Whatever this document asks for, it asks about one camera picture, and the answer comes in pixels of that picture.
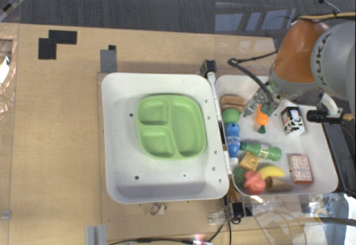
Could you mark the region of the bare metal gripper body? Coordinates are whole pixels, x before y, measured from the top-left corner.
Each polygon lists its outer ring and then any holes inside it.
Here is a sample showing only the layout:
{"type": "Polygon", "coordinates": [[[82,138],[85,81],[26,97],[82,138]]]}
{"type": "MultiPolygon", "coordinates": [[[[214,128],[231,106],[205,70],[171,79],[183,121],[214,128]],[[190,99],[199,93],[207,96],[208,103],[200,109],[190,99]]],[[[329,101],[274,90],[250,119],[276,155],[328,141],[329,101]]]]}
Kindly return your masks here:
{"type": "Polygon", "coordinates": [[[253,100],[262,106],[277,107],[281,102],[277,95],[271,86],[260,87],[253,95],[253,100]]]}

